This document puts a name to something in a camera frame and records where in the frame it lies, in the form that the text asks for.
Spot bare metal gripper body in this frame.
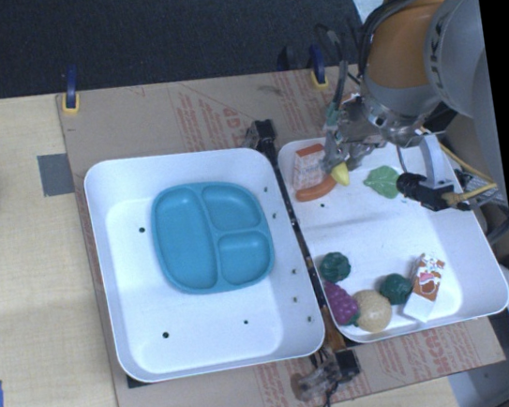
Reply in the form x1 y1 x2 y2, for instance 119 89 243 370
320 85 437 160

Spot yellow banana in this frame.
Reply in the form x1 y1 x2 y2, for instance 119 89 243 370
328 162 353 188

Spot orange and white carton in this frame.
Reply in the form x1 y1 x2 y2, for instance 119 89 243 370
286 141 332 192

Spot green lettuce leaf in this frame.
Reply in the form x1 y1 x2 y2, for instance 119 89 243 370
360 162 404 204

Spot orange sausage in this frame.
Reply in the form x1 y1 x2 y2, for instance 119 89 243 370
293 174 340 204

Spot thin black and white rod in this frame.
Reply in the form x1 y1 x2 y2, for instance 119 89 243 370
262 133 340 359

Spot white plastic tray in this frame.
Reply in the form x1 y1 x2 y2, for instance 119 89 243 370
80 131 330 389
274 112 509 353

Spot green broccoli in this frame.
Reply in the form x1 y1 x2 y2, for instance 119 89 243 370
315 249 354 286
376 270 416 309

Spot white carton with orange print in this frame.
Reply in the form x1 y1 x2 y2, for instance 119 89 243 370
394 250 455 326

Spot purple grapes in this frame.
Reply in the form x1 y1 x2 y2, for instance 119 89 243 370
322 276 363 331

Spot beige round biscuit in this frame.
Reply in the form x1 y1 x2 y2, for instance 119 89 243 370
349 285 397 337

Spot blue divided plate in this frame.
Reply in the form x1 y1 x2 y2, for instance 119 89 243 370
144 172 280 303

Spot brown cardboard board red print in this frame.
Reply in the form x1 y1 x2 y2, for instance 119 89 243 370
54 34 509 407

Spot black block with thin wires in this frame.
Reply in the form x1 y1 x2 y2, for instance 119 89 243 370
335 347 362 381
249 117 277 147

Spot black cylinder on white bracket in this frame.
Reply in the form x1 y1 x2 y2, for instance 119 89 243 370
388 131 464 219

